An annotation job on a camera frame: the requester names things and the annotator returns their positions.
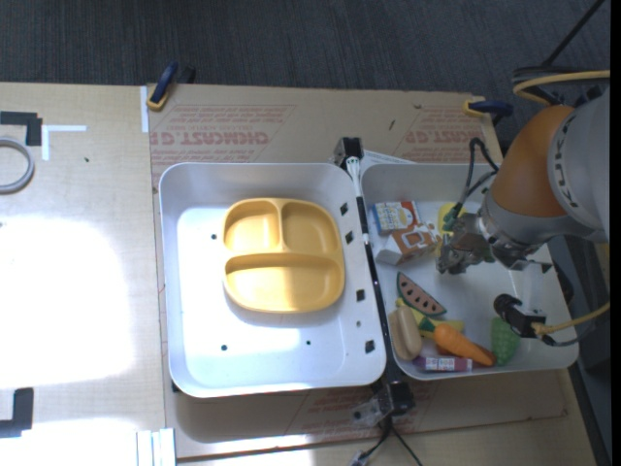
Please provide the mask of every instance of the gray carpet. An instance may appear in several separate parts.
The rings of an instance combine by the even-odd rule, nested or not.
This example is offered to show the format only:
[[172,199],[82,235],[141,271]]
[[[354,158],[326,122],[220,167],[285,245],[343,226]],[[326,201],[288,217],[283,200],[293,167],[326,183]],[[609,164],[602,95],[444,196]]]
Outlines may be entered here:
[[[514,106],[506,149],[540,108],[512,93],[513,70],[540,65],[595,1],[0,0],[0,82],[144,84],[176,59],[196,83],[469,91]],[[554,64],[609,69],[610,26],[606,0]]]

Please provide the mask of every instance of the wooden table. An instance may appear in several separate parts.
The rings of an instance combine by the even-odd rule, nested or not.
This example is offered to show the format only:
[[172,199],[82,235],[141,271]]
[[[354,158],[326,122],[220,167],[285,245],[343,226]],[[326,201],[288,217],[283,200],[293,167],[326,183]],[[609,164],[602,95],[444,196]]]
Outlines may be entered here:
[[[278,88],[202,88],[217,105],[231,105],[248,95],[259,95],[268,105],[283,94]],[[408,97],[405,92],[288,93],[299,122],[309,132],[319,127],[323,138],[273,144],[256,155],[258,160],[302,160],[332,150],[341,136],[361,136],[371,140],[369,149],[381,150],[396,126],[402,138],[408,130],[393,113],[381,117],[382,109],[402,112],[412,99],[415,104],[419,98],[444,98]],[[162,358],[160,323],[165,319],[158,300],[149,143],[163,117],[150,116],[149,137],[141,94],[138,86],[0,84],[0,111],[37,113],[52,128],[46,147],[31,148],[36,168],[30,185],[0,195],[0,420],[11,417],[16,388],[35,391],[32,430],[21,438],[0,439],[0,462],[136,464],[136,433],[171,426],[165,408],[169,385]],[[320,94],[330,101],[318,102]],[[449,104],[456,102],[450,95],[448,99]],[[357,125],[334,126],[311,116],[326,109],[331,119],[355,115]],[[483,132],[493,133],[490,126]],[[380,127],[383,133],[374,139]],[[284,140],[285,132],[279,126],[268,136]],[[23,140],[23,128],[2,125],[0,136]],[[290,151],[296,147],[299,151]],[[18,156],[0,150],[0,183],[18,173],[20,164]],[[565,402],[562,416],[446,426],[405,439],[426,465],[595,464],[568,373],[553,373]],[[533,395],[540,391],[535,386],[529,390]],[[443,418],[450,422],[450,416]],[[183,433],[176,429],[178,446]],[[375,442],[372,438],[188,464],[348,464],[357,450]],[[372,458],[374,464],[412,464],[394,437]]]

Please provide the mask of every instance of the cardboard sheet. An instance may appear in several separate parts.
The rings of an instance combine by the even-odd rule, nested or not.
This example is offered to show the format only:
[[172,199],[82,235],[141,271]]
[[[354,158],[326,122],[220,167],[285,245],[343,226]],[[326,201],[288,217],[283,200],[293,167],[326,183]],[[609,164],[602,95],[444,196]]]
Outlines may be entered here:
[[[471,138],[502,156],[489,116],[462,113],[468,93],[335,91],[177,85],[160,113],[149,113],[162,320],[166,426],[177,430],[178,458],[287,449],[376,437],[352,424],[369,388],[319,389],[194,399],[174,391],[167,373],[165,284],[157,185],[179,162],[323,162],[341,137],[414,162],[469,161]],[[565,400],[552,371],[412,381],[416,406],[396,419],[401,433],[562,416]]]
[[[136,431],[164,424],[138,102],[135,86],[0,85],[3,112],[64,126],[47,156],[30,147],[29,185],[0,196],[0,420],[16,389],[34,390],[32,429],[0,440],[2,464],[135,464]],[[23,143],[24,128],[0,125],[0,137]],[[14,181],[25,158],[0,151],[0,181]]]

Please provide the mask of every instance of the black cable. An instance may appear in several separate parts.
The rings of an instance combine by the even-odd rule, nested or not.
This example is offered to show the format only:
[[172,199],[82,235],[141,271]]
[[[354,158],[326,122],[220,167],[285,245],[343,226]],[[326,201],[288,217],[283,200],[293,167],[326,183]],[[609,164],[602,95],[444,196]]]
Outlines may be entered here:
[[466,193],[466,196],[470,197],[476,191],[477,188],[479,188],[482,184],[484,184],[487,180],[489,180],[497,172],[498,171],[490,171],[489,173],[485,173],[483,176],[481,176],[478,179],[478,181],[473,186],[471,186],[471,188]]
[[569,66],[527,66],[518,67],[513,70],[513,78],[511,81],[513,84],[526,82],[528,80],[534,80],[541,76],[550,76],[555,74],[571,74],[579,73],[580,69]]
[[377,441],[377,443],[374,446],[372,446],[370,449],[361,453],[358,459],[366,459],[372,453],[374,453],[379,446],[381,446],[386,441],[386,439],[388,438],[388,435],[390,435],[390,430],[392,429],[392,417],[391,416],[385,417],[383,422],[384,422],[383,426],[381,425],[381,423],[377,425],[382,430],[381,437],[379,437],[379,440]]
[[582,19],[573,27],[570,34],[565,37],[565,40],[561,42],[561,44],[556,48],[555,51],[550,53],[550,56],[547,57],[542,63],[542,66],[550,66],[552,62],[556,60],[556,57],[560,55],[560,53],[565,49],[565,47],[569,44],[569,42],[573,39],[573,37],[578,33],[578,31],[582,28],[582,26],[586,23],[587,20],[591,18],[591,16],[600,8],[602,3],[605,0],[596,0],[595,3],[591,6],[591,8],[582,16]]
[[414,461],[416,461],[416,464],[418,464],[418,466],[423,466],[423,463],[420,462],[420,459],[418,458],[418,456],[414,453],[414,451],[409,447],[409,445],[406,443],[406,441],[402,438],[401,435],[399,435],[399,433],[397,432],[397,430],[393,427],[392,432],[395,434],[395,437],[397,437],[399,439],[399,442],[401,442],[401,444],[406,448],[406,450],[409,452],[409,455],[411,455],[414,458]]
[[586,337],[589,333],[593,332],[595,330],[595,326],[596,324],[594,322],[589,323],[589,326],[582,333],[580,333],[578,336],[576,336],[575,338],[571,340],[567,340],[566,342],[557,342],[549,335],[543,335],[541,337],[541,341],[544,342],[547,346],[551,346],[551,347],[572,346],[573,344],[577,344],[580,340]]
[[550,105],[561,105],[564,102],[564,99],[560,97],[557,93],[550,93],[541,86],[531,86],[530,88],[525,88],[524,91],[539,97]]
[[[474,172],[475,146],[478,146],[480,148],[481,153],[483,154],[483,157],[485,157],[485,160],[491,166],[493,171],[491,173],[483,175],[483,177],[481,177],[478,180],[478,182],[476,182],[476,184],[471,187],[471,184],[472,184],[472,181],[473,181],[473,172]],[[462,196],[462,199],[460,200],[461,204],[463,205],[464,201],[466,200],[466,197],[472,195],[473,192],[483,182],[485,182],[489,177],[491,177],[491,176],[495,175],[496,173],[498,173],[498,169],[499,169],[498,166],[496,165],[494,160],[492,160],[492,157],[490,156],[489,152],[487,151],[487,147],[485,147],[485,144],[482,142],[482,140],[480,138],[472,138],[470,140],[470,164],[468,165],[468,175],[466,176],[466,185],[465,185],[465,188],[464,188],[464,194]]]

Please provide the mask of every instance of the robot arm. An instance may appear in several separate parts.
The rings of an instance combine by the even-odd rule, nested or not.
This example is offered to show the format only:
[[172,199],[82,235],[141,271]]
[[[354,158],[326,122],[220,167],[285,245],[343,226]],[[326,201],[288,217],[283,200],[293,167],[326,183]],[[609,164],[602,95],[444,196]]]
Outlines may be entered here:
[[574,109],[546,107],[511,144],[476,214],[444,235],[437,268],[463,273],[481,261],[522,269],[557,235],[609,241],[610,88]]

